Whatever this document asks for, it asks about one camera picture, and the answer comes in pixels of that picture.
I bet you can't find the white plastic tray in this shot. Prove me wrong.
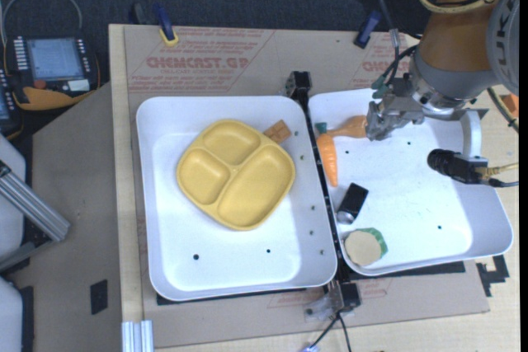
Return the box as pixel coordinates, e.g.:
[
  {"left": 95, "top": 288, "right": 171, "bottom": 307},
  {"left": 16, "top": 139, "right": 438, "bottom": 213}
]
[
  {"left": 307, "top": 88, "right": 515, "bottom": 277},
  {"left": 135, "top": 95, "right": 339, "bottom": 303}
]

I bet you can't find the orange carrot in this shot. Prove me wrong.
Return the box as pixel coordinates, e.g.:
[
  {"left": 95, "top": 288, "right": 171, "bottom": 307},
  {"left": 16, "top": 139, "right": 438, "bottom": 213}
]
[{"left": 314, "top": 122, "right": 340, "bottom": 189}]

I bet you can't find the black cylinder on white bracket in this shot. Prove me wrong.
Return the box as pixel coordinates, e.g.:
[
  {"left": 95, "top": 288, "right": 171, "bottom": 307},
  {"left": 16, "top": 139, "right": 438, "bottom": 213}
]
[{"left": 427, "top": 107, "right": 490, "bottom": 185}]

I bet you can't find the brown cardboard board red print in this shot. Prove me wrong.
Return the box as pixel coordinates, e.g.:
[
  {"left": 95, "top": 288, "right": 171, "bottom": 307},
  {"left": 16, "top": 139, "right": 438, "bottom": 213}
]
[{"left": 123, "top": 25, "right": 492, "bottom": 350}]

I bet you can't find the orange pear-shaped toy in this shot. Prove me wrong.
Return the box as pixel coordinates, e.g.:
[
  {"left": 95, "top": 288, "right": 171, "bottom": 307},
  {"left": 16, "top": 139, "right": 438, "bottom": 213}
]
[{"left": 328, "top": 115, "right": 369, "bottom": 139}]

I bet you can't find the black block with thin wires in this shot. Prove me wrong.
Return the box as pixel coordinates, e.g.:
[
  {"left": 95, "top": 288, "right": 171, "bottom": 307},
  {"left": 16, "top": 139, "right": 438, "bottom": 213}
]
[
  {"left": 284, "top": 70, "right": 313, "bottom": 100},
  {"left": 304, "top": 281, "right": 363, "bottom": 321}
]

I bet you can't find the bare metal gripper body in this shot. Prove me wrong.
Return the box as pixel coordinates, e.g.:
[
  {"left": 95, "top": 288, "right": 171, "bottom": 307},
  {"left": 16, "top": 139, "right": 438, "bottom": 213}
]
[{"left": 378, "top": 73, "right": 464, "bottom": 125}]

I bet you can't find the green cucumber slice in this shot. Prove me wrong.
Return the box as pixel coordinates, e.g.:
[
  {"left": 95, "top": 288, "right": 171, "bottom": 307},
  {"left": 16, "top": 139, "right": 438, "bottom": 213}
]
[{"left": 343, "top": 227, "right": 389, "bottom": 265}]

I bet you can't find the brown biscuit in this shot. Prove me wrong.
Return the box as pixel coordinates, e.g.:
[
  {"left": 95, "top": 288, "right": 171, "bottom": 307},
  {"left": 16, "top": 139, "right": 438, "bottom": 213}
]
[{"left": 262, "top": 119, "right": 290, "bottom": 145}]

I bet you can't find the yellow divided plate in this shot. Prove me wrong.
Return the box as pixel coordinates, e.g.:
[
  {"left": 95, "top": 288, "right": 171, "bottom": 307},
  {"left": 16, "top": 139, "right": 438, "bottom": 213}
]
[{"left": 176, "top": 118, "right": 297, "bottom": 232}]

